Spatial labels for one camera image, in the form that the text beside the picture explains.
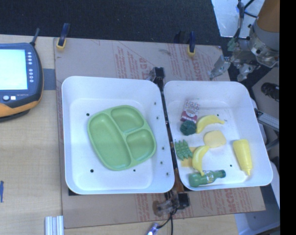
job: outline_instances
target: toy banana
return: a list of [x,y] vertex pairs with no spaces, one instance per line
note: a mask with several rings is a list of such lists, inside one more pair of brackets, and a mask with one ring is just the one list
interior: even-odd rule
[[200,133],[203,129],[212,123],[224,124],[224,121],[219,119],[216,115],[206,115],[199,118],[196,122],[196,133]]
[[205,173],[202,171],[202,158],[209,150],[208,145],[199,146],[193,154],[192,158],[192,166],[194,169],[198,170],[200,174],[203,176]]

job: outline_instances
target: cardboard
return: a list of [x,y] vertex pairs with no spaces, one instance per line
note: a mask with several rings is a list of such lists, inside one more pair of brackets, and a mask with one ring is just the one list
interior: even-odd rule
[[[54,56],[59,126],[62,208],[65,228],[165,220],[157,216],[153,203],[166,200],[164,194],[77,195],[69,191],[64,173],[61,85],[73,75],[149,79],[153,67],[163,67],[164,82],[171,80],[208,81],[209,72],[222,54],[217,46],[196,46],[193,58],[187,45],[127,41],[67,39],[63,50]],[[214,80],[229,81],[225,73]],[[223,215],[263,211],[265,205],[259,187],[187,192],[190,206],[173,218]]]

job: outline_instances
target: wooden table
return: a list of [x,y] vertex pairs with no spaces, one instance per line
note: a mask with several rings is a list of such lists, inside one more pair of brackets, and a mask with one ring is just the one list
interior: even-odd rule
[[[0,43],[29,43],[32,36],[0,35]],[[38,37],[43,68],[55,69],[53,38]],[[44,90],[38,106],[23,117],[0,123],[1,234],[45,234],[46,216],[62,215],[56,91]],[[140,235],[151,222],[65,229],[64,234]],[[174,234],[235,235],[234,215],[176,219]],[[158,235],[169,235],[168,223]]]

